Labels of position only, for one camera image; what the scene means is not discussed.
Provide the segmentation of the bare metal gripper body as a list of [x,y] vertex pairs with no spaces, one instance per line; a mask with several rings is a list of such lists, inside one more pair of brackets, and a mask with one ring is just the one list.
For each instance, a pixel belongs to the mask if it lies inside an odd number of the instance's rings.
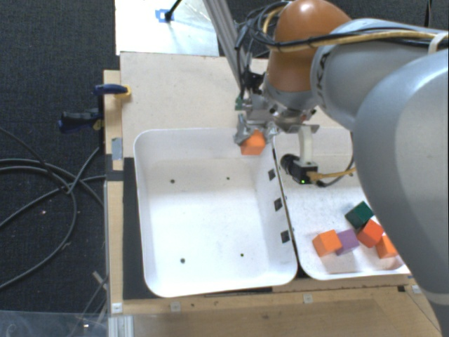
[[241,103],[250,125],[267,128],[269,123],[273,123],[283,132],[297,132],[315,114],[316,106],[312,97],[298,95],[282,95],[280,98],[251,95]]

